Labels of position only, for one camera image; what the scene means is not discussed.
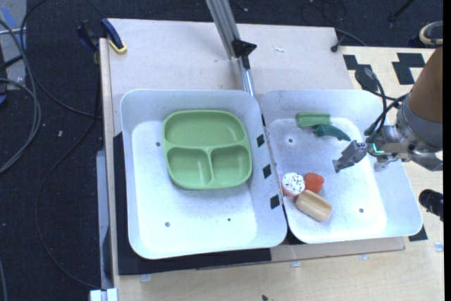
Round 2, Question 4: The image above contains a white plastic tray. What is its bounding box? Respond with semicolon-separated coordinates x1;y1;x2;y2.
260;89;424;245
119;88;288;260

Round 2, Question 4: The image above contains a white toy cupcake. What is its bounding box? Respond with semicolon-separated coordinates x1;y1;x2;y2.
280;171;307;197

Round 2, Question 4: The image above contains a red toy tomato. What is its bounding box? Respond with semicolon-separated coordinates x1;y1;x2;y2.
303;172;326;195

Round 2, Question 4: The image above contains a thin black and white rod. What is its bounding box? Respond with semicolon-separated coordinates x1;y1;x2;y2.
240;67;285;208

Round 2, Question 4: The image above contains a black cylinder on white bracket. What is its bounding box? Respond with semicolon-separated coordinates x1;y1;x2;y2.
418;188;444;222

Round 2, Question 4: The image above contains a green divided plate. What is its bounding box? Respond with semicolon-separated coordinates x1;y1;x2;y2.
161;109;254;191

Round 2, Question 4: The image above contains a light green toy celery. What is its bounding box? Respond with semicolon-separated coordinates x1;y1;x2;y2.
295;111;333;128

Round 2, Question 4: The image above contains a dark green toy pepper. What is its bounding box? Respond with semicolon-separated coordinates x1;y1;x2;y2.
312;124;352;143

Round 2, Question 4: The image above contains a pale cardboard board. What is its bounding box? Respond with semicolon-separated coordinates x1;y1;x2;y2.
105;18;406;271

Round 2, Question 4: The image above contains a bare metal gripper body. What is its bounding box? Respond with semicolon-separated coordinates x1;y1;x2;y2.
366;124;412;171

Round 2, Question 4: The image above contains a tan toy bread roll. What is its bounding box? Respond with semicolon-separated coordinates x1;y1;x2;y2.
295;189;333;223

